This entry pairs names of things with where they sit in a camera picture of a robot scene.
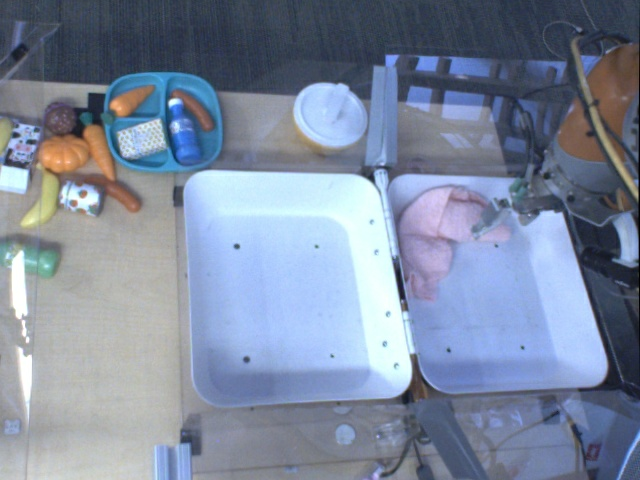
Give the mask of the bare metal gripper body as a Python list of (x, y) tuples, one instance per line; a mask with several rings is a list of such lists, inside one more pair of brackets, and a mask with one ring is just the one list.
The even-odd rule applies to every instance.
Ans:
[(564, 202), (547, 186), (541, 176), (516, 178), (509, 187), (511, 208), (522, 226), (528, 226), (543, 212), (564, 211)]

